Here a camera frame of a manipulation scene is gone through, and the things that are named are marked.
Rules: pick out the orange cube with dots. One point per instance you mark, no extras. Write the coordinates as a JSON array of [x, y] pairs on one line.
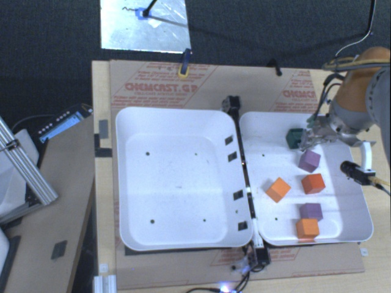
[[307, 228], [278, 190]]

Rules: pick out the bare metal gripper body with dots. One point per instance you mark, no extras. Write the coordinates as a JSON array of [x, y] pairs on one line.
[[324, 130]]

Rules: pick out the dark green cube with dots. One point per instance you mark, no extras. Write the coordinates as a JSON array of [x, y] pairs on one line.
[[293, 138]]

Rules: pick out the red cube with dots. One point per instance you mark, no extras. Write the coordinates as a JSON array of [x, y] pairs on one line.
[[313, 184]]

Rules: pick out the thin black and white rod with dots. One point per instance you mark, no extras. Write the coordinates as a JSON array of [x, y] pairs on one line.
[[244, 163]]

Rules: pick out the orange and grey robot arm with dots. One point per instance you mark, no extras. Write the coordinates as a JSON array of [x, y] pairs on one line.
[[354, 90]]

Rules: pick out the black cylinder on white bracket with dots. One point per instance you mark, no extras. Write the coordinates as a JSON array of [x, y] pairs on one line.
[[354, 171]]

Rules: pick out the brown cardboard board, red print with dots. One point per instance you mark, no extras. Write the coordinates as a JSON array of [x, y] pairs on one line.
[[195, 84]]

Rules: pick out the purple cube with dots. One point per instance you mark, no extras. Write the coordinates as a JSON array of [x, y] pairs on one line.
[[309, 161], [311, 211]]

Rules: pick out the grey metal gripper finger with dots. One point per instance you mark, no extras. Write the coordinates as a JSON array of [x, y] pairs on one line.
[[303, 142], [314, 142]]

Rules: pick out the white plastic tray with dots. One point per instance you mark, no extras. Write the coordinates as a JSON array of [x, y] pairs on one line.
[[177, 179], [275, 151]]

